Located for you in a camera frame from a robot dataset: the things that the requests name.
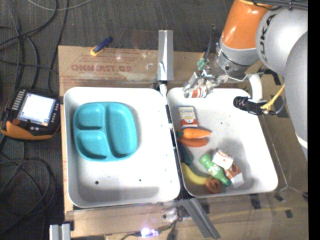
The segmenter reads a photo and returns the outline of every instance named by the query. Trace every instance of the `small box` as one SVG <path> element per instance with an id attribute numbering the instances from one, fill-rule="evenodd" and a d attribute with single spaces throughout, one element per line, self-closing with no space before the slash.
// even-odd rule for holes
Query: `small box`
<path id="1" fill-rule="evenodd" d="M 237 188 L 244 184 L 244 178 L 242 175 L 242 171 L 239 166 L 233 162 L 230 168 L 224 169 L 225 176 L 231 180 L 232 185 Z"/>
<path id="2" fill-rule="evenodd" d="M 193 106 L 180 106 L 179 118 L 182 130 L 188 127 L 197 128 L 198 121 Z"/>

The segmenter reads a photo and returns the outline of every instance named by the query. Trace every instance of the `metal bracket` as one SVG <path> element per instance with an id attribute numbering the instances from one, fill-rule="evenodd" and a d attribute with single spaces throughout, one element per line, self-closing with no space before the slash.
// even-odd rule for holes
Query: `metal bracket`
<path id="1" fill-rule="evenodd" d="M 174 79 L 174 32 L 159 30 L 158 44 L 158 81 Z"/>
<path id="2" fill-rule="evenodd" d="M 62 225 L 50 225 L 49 239 L 50 240 L 71 240 L 70 223 Z"/>
<path id="3" fill-rule="evenodd" d="M 252 101 L 260 102 L 263 100 L 261 73 L 247 74 L 246 77 L 249 79 L 252 88 Z"/>
<path id="4" fill-rule="evenodd" d="M 201 231 L 204 238 L 220 239 L 221 236 L 216 230 L 215 226 L 207 217 L 204 209 L 199 203 L 198 199 L 184 199 L 180 200 L 179 203 L 186 209 L 188 214 L 191 216 L 199 230 Z"/>

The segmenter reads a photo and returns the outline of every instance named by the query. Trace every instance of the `yellow cable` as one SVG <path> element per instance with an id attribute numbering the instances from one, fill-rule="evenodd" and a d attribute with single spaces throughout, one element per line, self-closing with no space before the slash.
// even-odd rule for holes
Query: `yellow cable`
<path id="1" fill-rule="evenodd" d="M 272 107 L 272 105 L 275 103 L 276 99 L 280 96 L 280 94 L 282 93 L 282 91 L 285 89 L 285 84 L 282 85 L 282 87 L 280 88 L 280 90 L 277 92 L 277 94 L 266 104 L 262 105 L 260 108 L 262 110 L 267 110 L 269 111 Z"/>

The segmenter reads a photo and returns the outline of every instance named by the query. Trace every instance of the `green bottle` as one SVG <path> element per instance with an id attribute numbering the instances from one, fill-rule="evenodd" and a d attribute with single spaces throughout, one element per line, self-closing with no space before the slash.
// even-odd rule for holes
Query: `green bottle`
<path id="1" fill-rule="evenodd" d="M 211 157 L 208 153 L 205 153 L 200 157 L 199 162 L 206 168 L 212 177 L 221 181 L 225 187 L 231 184 L 231 180 L 225 176 L 224 170 L 219 165 L 211 161 Z"/>

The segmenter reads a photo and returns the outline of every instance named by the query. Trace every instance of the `toy food item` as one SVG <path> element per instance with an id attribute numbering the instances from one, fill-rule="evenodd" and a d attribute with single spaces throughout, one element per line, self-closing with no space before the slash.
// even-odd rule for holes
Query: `toy food item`
<path id="1" fill-rule="evenodd" d="M 188 165 L 184 162 L 181 163 L 181 170 L 183 178 L 187 181 L 196 184 L 196 185 L 204 185 L 206 183 L 207 178 L 203 176 L 199 176 L 195 174 Z"/>
<path id="2" fill-rule="evenodd" d="M 182 130 L 183 137 L 187 139 L 204 138 L 211 134 L 211 131 L 199 128 L 185 128 Z"/>
<path id="3" fill-rule="evenodd" d="M 195 114 L 195 109 L 193 106 L 180 106 L 179 107 L 179 117 L 181 128 L 187 127 L 198 127 L 198 122 Z"/>
<path id="4" fill-rule="evenodd" d="M 221 190 L 220 180 L 209 177 L 205 181 L 205 187 L 211 194 L 217 194 Z"/>
<path id="5" fill-rule="evenodd" d="M 224 169 L 224 173 L 225 173 L 225 176 L 231 180 L 232 185 L 235 188 L 245 183 L 244 178 L 242 176 L 241 169 L 235 162 L 233 162 L 230 168 Z"/>
<path id="6" fill-rule="evenodd" d="M 184 136 L 181 136 L 180 138 L 178 138 L 178 142 L 180 142 L 183 145 L 186 145 L 188 147 L 194 147 L 194 148 L 198 148 L 198 147 L 203 147 L 205 145 L 207 145 L 208 140 L 206 138 L 186 138 Z"/>
<path id="7" fill-rule="evenodd" d="M 187 166 L 192 164 L 193 156 L 189 153 L 189 151 L 182 145 L 180 142 L 178 144 L 178 150 L 181 154 L 182 162 L 185 163 Z"/>
<path id="8" fill-rule="evenodd" d="M 232 183 L 231 180 L 225 176 L 224 169 L 211 161 L 211 157 L 208 153 L 205 153 L 200 157 L 199 162 L 206 168 L 212 177 L 221 181 L 225 187 Z"/>
<path id="9" fill-rule="evenodd" d="M 220 148 L 217 148 L 212 156 L 212 162 L 222 167 L 223 169 L 229 169 L 234 162 L 234 158 L 227 152 Z"/>

